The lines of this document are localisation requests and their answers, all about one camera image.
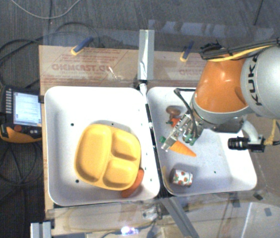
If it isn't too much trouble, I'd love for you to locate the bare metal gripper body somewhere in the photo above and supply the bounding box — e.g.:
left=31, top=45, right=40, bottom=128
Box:
left=172, top=112, right=205, bottom=143

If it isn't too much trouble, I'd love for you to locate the small orange carrot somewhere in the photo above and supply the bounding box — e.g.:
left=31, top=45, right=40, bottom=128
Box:
left=165, top=117, right=182, bottom=128

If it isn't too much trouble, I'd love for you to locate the large orange carrot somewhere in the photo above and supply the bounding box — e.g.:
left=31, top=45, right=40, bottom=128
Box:
left=158, top=135, right=197, bottom=158

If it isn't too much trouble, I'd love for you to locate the brown mushroom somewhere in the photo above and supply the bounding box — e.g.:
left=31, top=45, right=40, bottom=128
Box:
left=165, top=105, right=182, bottom=119

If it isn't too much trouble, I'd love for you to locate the white can with strawberry print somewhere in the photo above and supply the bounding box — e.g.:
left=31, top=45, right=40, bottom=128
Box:
left=168, top=168, right=194, bottom=188

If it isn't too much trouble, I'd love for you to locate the white plastic tray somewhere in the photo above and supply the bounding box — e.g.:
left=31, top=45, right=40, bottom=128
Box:
left=44, top=86, right=161, bottom=207
left=146, top=86, right=258, bottom=197

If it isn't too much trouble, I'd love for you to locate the orange sausage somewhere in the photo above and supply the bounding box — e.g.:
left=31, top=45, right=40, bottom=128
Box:
left=121, top=168, right=145, bottom=199

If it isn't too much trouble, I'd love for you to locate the yellow divided plate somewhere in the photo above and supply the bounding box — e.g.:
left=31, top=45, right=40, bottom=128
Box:
left=73, top=123, right=142, bottom=191

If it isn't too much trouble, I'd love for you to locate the brown cardboard board, red print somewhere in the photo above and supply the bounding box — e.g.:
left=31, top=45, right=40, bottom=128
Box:
left=38, top=45, right=261, bottom=214

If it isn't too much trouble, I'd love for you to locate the black cylinder on white bracket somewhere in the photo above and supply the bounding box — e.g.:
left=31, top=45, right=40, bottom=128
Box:
left=227, top=119, right=266, bottom=153

